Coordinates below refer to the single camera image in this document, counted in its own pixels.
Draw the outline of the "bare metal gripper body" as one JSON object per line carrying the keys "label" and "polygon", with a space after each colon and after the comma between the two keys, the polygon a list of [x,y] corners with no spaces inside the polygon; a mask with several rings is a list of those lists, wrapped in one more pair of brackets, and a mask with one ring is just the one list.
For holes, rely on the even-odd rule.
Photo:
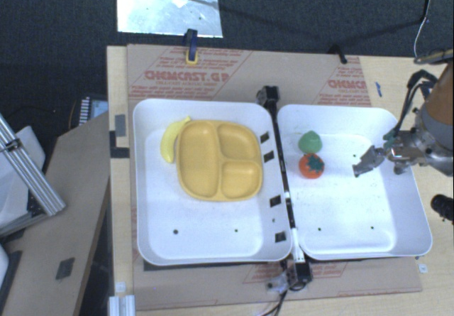
{"label": "bare metal gripper body", "polygon": [[453,176],[453,151],[442,146],[422,129],[391,130],[383,136],[386,158],[393,162],[394,173],[401,175],[413,165],[432,167],[438,172]]}

